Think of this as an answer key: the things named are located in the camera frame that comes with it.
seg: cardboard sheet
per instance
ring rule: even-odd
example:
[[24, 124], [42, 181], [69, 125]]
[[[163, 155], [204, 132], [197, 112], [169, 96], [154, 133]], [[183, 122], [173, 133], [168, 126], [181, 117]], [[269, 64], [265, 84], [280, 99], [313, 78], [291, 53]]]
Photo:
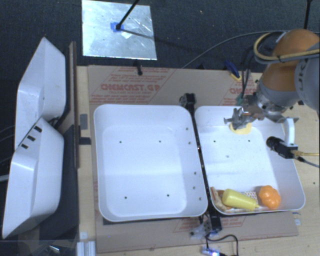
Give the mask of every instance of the cardboard sheet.
[[[198, 218], [175, 218], [112, 223], [104, 220], [98, 207], [98, 181], [93, 113], [102, 104], [178, 105], [185, 93], [195, 93], [196, 107], [234, 106], [242, 90], [228, 71], [89, 66], [89, 104], [92, 141], [92, 168], [95, 200], [96, 244], [98, 253], [154, 249], [203, 244], [190, 239], [190, 229], [200, 225]], [[255, 91], [258, 74], [252, 74], [246, 94]], [[292, 213], [275, 212], [221, 218], [220, 238], [234, 234], [239, 240], [297, 236]]]

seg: toy orange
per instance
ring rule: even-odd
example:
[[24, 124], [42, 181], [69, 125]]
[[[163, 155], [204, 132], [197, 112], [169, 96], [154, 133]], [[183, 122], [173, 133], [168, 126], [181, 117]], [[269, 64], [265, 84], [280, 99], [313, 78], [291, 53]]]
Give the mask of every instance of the toy orange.
[[270, 209], [276, 209], [280, 205], [281, 197], [278, 191], [270, 185], [261, 187], [258, 195], [262, 204]]

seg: yellow bottle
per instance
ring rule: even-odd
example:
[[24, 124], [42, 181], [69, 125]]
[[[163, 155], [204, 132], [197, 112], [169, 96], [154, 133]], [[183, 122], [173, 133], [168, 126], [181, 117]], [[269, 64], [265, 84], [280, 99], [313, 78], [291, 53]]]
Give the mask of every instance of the yellow bottle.
[[229, 188], [223, 192], [222, 203], [229, 207], [247, 209], [251, 211], [259, 207], [256, 200], [253, 198]]

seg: yellow cable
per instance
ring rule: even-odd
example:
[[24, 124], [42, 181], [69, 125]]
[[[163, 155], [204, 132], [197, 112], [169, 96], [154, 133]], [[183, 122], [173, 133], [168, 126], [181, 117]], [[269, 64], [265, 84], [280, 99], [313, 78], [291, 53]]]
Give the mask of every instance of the yellow cable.
[[269, 36], [271, 33], [266, 33], [260, 36], [254, 43], [253, 45], [253, 52], [254, 54], [259, 57], [262, 60], [265, 61], [278, 61], [281, 59], [288, 59], [288, 58], [295, 58], [295, 57], [302, 57], [302, 56], [308, 56], [308, 55], [313, 55], [313, 54], [320, 54], [320, 49], [314, 49], [314, 50], [307, 50], [307, 51], [302, 51], [302, 52], [297, 52], [297, 53], [291, 53], [291, 54], [286, 54], [286, 55], [281, 55], [281, 56], [267, 56], [263, 55], [258, 51], [258, 45], [260, 42], [267, 36]]
[[318, 157], [319, 156], [319, 153], [305, 153], [305, 152], [301, 152], [301, 151], [298, 151], [298, 150], [292, 150], [291, 151], [296, 157], [305, 157], [305, 156], [308, 156], [308, 157]]

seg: food item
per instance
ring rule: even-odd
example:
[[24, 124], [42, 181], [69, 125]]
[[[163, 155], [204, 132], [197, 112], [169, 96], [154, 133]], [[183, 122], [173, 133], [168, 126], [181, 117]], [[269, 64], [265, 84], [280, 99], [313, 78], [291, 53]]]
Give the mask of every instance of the food item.
[[223, 190], [217, 191], [213, 186], [210, 189], [214, 205], [223, 212], [230, 210], [231, 207], [225, 206], [221, 201], [220, 193], [223, 192]]
[[259, 198], [264, 206], [270, 209], [276, 209], [281, 202], [281, 197], [276, 189], [270, 185], [261, 187]]
[[222, 203], [226, 206], [248, 209], [251, 211], [259, 207], [256, 200], [253, 198], [229, 188], [223, 192]]
[[230, 123], [229, 128], [235, 134], [240, 134], [240, 135], [249, 134], [251, 132], [252, 123], [249, 122], [249, 123], [246, 124], [245, 128], [236, 129], [236, 130], [232, 127], [232, 124]]

